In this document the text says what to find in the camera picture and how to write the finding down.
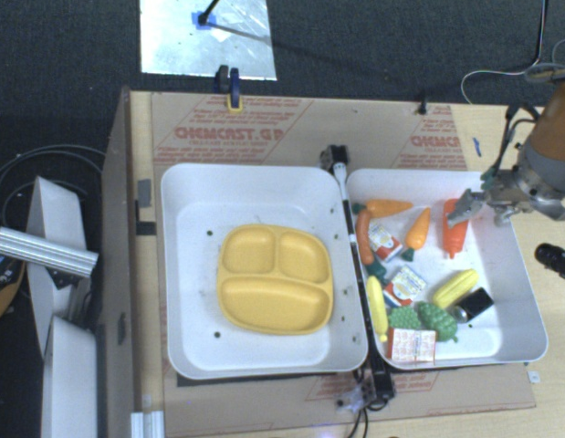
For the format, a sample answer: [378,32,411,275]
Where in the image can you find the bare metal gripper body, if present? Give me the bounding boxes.
[484,170,565,222]

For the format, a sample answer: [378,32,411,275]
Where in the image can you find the orange bottle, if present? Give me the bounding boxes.
[442,198,470,260]

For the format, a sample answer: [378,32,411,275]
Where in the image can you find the orange carrot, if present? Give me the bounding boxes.
[351,198,414,217]
[400,206,433,263]

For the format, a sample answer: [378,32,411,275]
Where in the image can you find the white plastic tray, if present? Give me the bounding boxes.
[345,167,549,371]
[160,162,370,381]

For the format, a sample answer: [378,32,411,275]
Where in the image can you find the yellow corn cob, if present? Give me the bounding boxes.
[432,268,480,310]

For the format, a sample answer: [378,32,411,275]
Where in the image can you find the red and white carton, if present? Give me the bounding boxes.
[382,265,428,308]
[368,222,404,263]

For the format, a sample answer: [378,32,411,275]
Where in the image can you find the black can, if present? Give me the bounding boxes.
[450,287,496,324]

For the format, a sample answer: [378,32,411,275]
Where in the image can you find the orange sausage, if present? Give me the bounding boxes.
[355,208,376,266]

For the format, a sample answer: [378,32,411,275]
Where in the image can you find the dark green toy piece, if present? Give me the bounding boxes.
[365,260,389,285]

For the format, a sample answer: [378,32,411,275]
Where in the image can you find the thin black and white rod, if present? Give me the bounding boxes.
[333,162,389,385]

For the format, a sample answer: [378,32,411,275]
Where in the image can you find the green grapes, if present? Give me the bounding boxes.
[415,300,460,343]

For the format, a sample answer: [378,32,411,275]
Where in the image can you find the green broccoli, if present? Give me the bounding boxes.
[387,305,423,331]

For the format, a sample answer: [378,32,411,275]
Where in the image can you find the yellow banana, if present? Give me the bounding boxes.
[365,275,390,343]

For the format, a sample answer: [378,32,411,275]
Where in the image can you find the red and white packet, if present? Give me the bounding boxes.
[385,327,437,366]

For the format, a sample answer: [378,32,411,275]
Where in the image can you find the yellow divided plate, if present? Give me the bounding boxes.
[215,224,335,337]

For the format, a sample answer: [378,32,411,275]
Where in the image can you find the brown cardboard board red print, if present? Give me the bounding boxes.
[150,91,538,422]

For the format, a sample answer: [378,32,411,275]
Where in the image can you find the black cylinder on white bracket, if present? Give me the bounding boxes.
[534,242,565,285]

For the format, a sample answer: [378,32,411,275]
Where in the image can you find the black block with thin wires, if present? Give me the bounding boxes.
[353,366,397,411]
[319,144,352,170]

